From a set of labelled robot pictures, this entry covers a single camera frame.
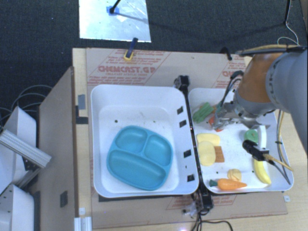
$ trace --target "toy carrot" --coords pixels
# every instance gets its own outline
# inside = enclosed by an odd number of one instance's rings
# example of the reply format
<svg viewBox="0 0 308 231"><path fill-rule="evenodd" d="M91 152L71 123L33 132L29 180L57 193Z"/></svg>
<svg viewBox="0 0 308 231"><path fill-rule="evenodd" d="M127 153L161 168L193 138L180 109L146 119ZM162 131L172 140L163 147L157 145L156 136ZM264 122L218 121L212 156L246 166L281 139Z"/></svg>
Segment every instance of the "toy carrot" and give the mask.
<svg viewBox="0 0 308 231"><path fill-rule="evenodd" d="M235 190L247 186L247 184L231 179L210 180L210 186L218 186L222 190Z"/></svg>

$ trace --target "blue plate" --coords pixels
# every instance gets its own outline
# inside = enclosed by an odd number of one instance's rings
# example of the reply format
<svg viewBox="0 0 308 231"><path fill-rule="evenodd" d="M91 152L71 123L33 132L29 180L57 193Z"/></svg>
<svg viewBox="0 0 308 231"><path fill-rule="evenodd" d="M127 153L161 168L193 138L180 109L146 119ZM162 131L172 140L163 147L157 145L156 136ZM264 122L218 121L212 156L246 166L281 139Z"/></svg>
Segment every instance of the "blue plate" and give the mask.
<svg viewBox="0 0 308 231"><path fill-rule="evenodd" d="M128 126L114 138L107 168L120 181L153 191L165 183L172 157L172 146L164 137L145 128Z"/></svg>

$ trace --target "white tray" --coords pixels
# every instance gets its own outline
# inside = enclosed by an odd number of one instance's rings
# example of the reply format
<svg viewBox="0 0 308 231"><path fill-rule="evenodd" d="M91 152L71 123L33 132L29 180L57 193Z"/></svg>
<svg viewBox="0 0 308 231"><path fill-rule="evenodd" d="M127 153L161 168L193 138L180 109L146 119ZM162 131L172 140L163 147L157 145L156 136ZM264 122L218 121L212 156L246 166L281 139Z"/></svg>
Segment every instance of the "white tray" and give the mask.
<svg viewBox="0 0 308 231"><path fill-rule="evenodd" d="M209 102L211 106L216 105L223 97L224 89L205 89L196 88L189 94L189 102L191 106L192 114L196 112L199 107ZM233 99L233 92L230 92L225 102L230 102ZM248 130L243 124L228 125L221 132L214 131L207 121L213 115L209 115L205 121L199 124L193 124L195 135L199 133L214 133L220 136L220 146L224 154L224 163L214 163L209 167L201 165L202 177L206 187L214 193L249 193L249 192L269 192L269 191L286 191L293 186L294 178L291 171L286 170L291 185L287 183L280 172L268 163L264 163L265 169L268 172L272 184L266 185L262 183L253 172L253 159L242 147L244 141L244 133ZM274 113L267 114L260 117L258 122L262 125L270 125L266 129L266 148L269 150L269 154L279 159L276 141L276 118ZM282 152L284 158L287 160L287 155L282 145ZM229 169L237 168L242 173L242 182L247 184L247 187L237 189L234 191L222 191L217 187L210 187L210 180L218 180L220 178L227 178Z"/></svg>
<svg viewBox="0 0 308 231"><path fill-rule="evenodd" d="M91 92L94 187L108 198L182 195L196 191L199 180L184 95L171 87L99 85ZM180 122L186 125L180 128ZM139 126L165 137L173 147L173 160L165 184L155 191L129 186L113 177L106 166L116 134L126 126ZM184 152L191 155L184 157ZM193 175L194 180L187 181Z"/></svg>

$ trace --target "toy banana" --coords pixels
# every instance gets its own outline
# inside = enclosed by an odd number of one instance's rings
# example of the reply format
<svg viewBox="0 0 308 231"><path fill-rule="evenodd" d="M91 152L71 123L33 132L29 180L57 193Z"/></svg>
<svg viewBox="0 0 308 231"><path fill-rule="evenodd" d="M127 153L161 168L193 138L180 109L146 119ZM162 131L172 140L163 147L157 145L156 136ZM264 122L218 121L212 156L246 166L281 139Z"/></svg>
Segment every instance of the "toy banana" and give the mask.
<svg viewBox="0 0 308 231"><path fill-rule="evenodd" d="M271 184L270 177L265 171L263 161L257 161L254 159L254 168L255 168L255 173L260 181L262 181L265 184Z"/></svg>

